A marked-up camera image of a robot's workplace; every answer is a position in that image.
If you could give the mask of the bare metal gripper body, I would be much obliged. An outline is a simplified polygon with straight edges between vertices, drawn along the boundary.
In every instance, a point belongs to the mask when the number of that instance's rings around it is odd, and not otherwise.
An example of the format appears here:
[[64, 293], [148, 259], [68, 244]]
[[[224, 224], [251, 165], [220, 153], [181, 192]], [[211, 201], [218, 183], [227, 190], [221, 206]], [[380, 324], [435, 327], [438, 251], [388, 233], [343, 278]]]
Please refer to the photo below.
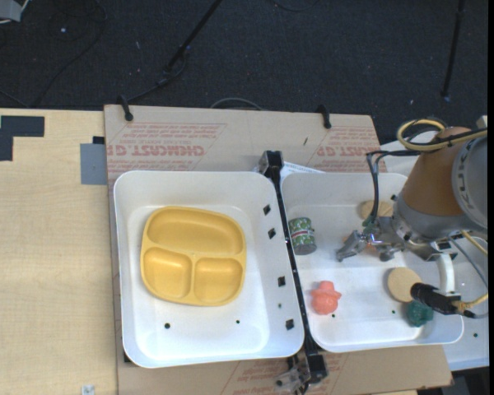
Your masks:
[[414, 246], [410, 238], [405, 239], [405, 234], [402, 234], [394, 226], [394, 218], [391, 216], [379, 216], [374, 223], [371, 232], [371, 246], [378, 252], [379, 244], [403, 244], [405, 250], [413, 250]]

